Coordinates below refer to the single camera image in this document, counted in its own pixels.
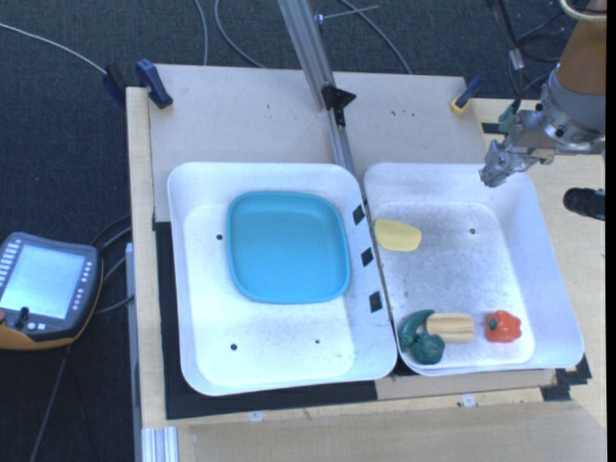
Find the blue tray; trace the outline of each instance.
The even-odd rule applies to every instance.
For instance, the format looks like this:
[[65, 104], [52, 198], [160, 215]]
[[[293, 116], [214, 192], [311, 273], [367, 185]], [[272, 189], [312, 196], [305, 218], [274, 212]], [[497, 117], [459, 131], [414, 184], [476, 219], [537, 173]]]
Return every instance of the blue tray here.
[[248, 298], [317, 303], [350, 281], [347, 235], [336, 208], [299, 192], [248, 192], [227, 213], [231, 276]]

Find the black floor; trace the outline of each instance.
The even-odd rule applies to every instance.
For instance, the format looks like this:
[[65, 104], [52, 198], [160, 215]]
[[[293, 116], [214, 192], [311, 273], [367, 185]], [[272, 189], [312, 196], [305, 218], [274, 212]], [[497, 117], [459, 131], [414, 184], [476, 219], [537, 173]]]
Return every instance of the black floor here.
[[[480, 96], [516, 95], [507, 65], [512, 45], [502, 17], [499, 25], [485, 0], [347, 1], [356, 8], [379, 6], [366, 15], [413, 73], [467, 80], [481, 75]], [[516, 39], [558, 13], [556, 0], [502, 1]], [[199, 2], [209, 30], [208, 64], [254, 66], [222, 38], [216, 0]], [[336, 0], [312, 2], [324, 15], [347, 10]], [[218, 9], [226, 33], [254, 61], [298, 67], [274, 0], [221, 0]], [[129, 84], [137, 83], [139, 59], [204, 59], [192, 0], [0, 0], [0, 23], [52, 39], [103, 68], [116, 62]], [[544, 59], [558, 56], [572, 25], [558, 17], [542, 30], [555, 35], [531, 42], [526, 51]], [[405, 73], [396, 54], [356, 15], [326, 19], [323, 38], [334, 70]], [[528, 80], [553, 67], [532, 60], [526, 65]], [[0, 240], [25, 231], [85, 244], [129, 214], [124, 111], [103, 88], [102, 77], [56, 47], [0, 28]], [[518, 88], [520, 77], [514, 79]], [[523, 96], [537, 94], [531, 88]], [[108, 267], [121, 258], [127, 241], [106, 252]], [[101, 306], [125, 296], [120, 271], [105, 285]], [[0, 461], [30, 459], [63, 356], [63, 349], [0, 352]], [[94, 317], [71, 349], [37, 460], [131, 460], [129, 374], [121, 307]]]

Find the white tray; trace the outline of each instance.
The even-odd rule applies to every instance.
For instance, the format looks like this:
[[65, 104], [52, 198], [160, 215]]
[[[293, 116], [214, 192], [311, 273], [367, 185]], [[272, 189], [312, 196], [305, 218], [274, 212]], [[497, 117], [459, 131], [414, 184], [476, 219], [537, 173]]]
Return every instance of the white tray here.
[[[422, 309], [473, 316], [476, 339], [447, 345], [441, 362], [404, 363], [421, 374], [568, 368], [583, 354], [578, 323], [529, 178], [486, 188], [476, 165], [379, 164], [365, 176], [372, 220], [418, 227], [418, 249], [378, 249], [396, 330]], [[485, 317], [522, 320], [510, 344], [485, 339]]]
[[[168, 178], [183, 375], [197, 392], [221, 396], [372, 380], [397, 359], [394, 332], [355, 178], [318, 164], [186, 163]], [[256, 191], [310, 193], [331, 202], [346, 230], [351, 281], [318, 304], [254, 302], [235, 287], [224, 240], [227, 208]], [[382, 308], [374, 306], [374, 297]]]

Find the screen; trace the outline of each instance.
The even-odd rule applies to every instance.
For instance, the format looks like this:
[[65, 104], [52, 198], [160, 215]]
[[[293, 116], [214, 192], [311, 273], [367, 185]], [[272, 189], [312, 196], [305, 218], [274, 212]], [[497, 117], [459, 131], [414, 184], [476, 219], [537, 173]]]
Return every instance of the screen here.
[[2, 295], [3, 308], [65, 319], [85, 257], [25, 244]]

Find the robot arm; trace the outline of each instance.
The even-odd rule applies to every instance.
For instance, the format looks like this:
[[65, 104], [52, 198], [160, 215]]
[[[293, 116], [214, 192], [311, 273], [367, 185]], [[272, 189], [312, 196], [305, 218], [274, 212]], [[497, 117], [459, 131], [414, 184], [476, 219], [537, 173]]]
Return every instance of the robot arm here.
[[[591, 12], [606, 9], [607, 0], [591, 0], [588, 5]], [[480, 171], [488, 187], [537, 163], [548, 165], [556, 154], [604, 157], [607, 26], [605, 15], [591, 17], [574, 29], [535, 111], [517, 111], [514, 103], [501, 116], [505, 138], [492, 141]]]

